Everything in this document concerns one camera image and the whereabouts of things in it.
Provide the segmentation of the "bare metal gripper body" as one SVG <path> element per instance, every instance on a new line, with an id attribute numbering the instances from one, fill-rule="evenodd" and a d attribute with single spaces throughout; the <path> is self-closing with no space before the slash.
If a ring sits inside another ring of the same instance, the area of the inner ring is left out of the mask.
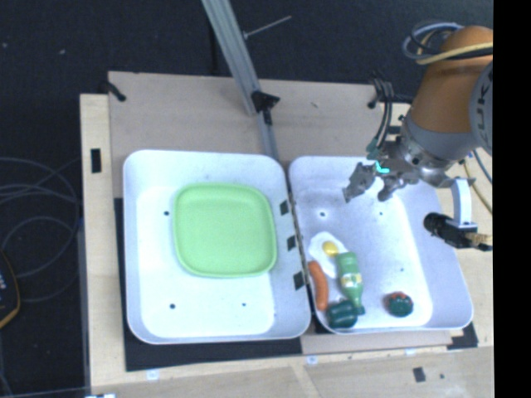
<path id="1" fill-rule="evenodd" d="M 385 181 L 394 182 L 398 187 L 423 181 L 435 188 L 448 188 L 453 183 L 446 174 L 452 161 L 436 158 L 411 138 L 386 141 L 376 160 Z"/>

